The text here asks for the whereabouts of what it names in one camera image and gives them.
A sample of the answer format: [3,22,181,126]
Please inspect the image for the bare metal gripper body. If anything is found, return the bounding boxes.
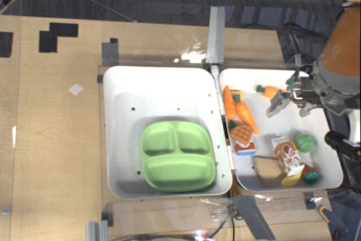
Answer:
[290,76,324,108]

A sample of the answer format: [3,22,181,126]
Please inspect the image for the small orange carrot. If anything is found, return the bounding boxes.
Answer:
[256,85,284,99]

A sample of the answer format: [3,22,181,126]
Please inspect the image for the white plastic tray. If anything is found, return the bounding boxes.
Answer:
[218,68,345,194]
[102,65,234,200]

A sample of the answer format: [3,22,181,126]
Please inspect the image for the green broccoli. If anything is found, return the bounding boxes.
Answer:
[294,133,316,154]

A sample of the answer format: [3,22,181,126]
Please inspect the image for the thick orange carrot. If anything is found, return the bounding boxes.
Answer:
[232,94,260,136]

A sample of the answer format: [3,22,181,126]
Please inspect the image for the brown waffle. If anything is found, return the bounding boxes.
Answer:
[228,124,254,145]

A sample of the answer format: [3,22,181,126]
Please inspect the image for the long orange carrot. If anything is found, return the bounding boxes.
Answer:
[222,85,238,129]

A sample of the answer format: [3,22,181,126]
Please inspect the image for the orange and white carton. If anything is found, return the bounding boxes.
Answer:
[271,135,306,178]

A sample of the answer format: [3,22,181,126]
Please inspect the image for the red and white carton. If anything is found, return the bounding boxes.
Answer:
[232,140,257,157]

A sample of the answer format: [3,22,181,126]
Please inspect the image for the red strawberry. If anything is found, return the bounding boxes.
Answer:
[302,164,320,185]

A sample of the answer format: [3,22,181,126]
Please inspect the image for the tan bread slice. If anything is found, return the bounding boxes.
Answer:
[253,155,287,188]

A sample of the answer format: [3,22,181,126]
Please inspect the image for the yellow banana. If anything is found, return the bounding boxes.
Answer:
[280,172,303,188]

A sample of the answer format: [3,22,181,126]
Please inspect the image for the green divided plate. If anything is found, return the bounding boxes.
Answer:
[140,120,218,193]

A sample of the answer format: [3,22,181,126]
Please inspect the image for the black cylinder on white bracket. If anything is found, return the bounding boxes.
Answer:
[324,109,361,155]

